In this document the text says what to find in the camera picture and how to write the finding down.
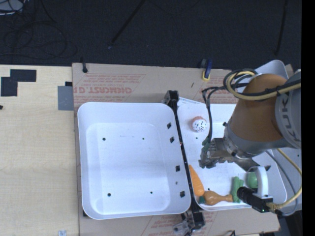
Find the black fabric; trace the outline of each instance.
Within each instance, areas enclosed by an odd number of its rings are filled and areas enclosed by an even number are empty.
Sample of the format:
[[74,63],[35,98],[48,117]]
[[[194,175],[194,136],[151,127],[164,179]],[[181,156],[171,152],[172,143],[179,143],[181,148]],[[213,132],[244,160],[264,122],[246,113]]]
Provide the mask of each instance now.
[[279,59],[301,68],[302,0],[26,0],[0,16],[2,64],[86,63],[257,68]]

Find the black connector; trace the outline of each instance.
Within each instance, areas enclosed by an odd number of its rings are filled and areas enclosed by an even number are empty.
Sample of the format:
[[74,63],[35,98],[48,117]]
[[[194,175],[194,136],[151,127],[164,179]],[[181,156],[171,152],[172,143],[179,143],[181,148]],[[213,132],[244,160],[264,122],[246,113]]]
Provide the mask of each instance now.
[[273,201],[273,198],[260,198],[254,194],[254,190],[246,187],[240,187],[237,190],[237,197],[244,203],[252,206],[253,209],[261,213],[269,212],[269,207],[267,206],[267,203],[271,203]]

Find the yellow cable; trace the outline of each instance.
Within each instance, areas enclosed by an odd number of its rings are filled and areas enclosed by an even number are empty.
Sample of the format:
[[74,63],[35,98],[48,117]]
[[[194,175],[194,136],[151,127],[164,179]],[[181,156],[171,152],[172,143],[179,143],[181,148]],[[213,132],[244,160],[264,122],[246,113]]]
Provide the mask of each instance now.
[[[294,168],[296,168],[296,170],[300,173],[301,177],[302,177],[302,171],[301,169],[280,149],[277,149],[282,156],[284,156],[286,158],[286,160],[288,160],[293,166]],[[293,197],[291,197],[290,199],[288,199],[287,201],[285,201],[282,204],[275,204],[275,203],[267,203],[266,205],[272,210],[279,210],[283,207],[285,207],[286,205],[290,204],[291,202],[293,202],[294,200],[296,200],[298,198],[298,196],[300,196],[300,194],[302,193],[302,184],[300,189],[295,193],[295,195]]]
[[234,73],[232,75],[230,75],[227,80],[226,80],[226,86],[227,86],[227,90],[233,94],[235,97],[240,98],[240,99],[244,99],[244,100],[265,100],[274,96],[277,96],[277,93],[285,93],[285,92],[289,92],[291,90],[294,89],[298,89],[301,87],[301,83],[295,84],[293,86],[287,87],[287,88],[283,88],[280,89],[278,91],[275,92],[271,92],[271,93],[267,93],[264,95],[259,95],[259,96],[248,96],[248,95],[242,95],[240,93],[237,93],[231,86],[231,81],[234,79],[234,77],[237,75],[244,75],[244,74],[250,74],[250,75],[254,75],[253,72],[250,71],[243,71],[243,72],[239,72],[239,73]]

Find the black floor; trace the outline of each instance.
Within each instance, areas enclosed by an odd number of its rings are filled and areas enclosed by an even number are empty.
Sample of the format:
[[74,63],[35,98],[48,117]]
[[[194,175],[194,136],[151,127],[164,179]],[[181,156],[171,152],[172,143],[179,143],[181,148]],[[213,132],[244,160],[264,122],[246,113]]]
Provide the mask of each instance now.
[[0,63],[89,63],[257,68],[273,59],[301,68],[302,0],[25,0],[0,11]]

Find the cardboard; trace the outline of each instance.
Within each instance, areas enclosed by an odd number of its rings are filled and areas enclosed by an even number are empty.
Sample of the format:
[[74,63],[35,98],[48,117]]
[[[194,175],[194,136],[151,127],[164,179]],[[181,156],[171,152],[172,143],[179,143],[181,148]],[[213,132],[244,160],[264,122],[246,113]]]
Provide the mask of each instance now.
[[[172,226],[181,221],[180,215],[155,215],[109,220],[93,220],[84,216],[81,199],[80,149],[78,141],[78,108],[85,102],[161,102],[168,90],[177,90],[179,96],[203,102],[201,91],[207,87],[222,86],[229,70],[212,69],[210,80],[202,80],[204,69],[179,67],[151,67],[112,64],[72,65],[73,100],[76,133],[76,156],[79,198],[79,227],[84,236],[157,236],[174,235]],[[218,91],[211,103],[237,103],[227,91]],[[259,213],[252,208],[205,212],[206,225],[193,235],[237,235],[275,232],[280,229],[277,216]]]

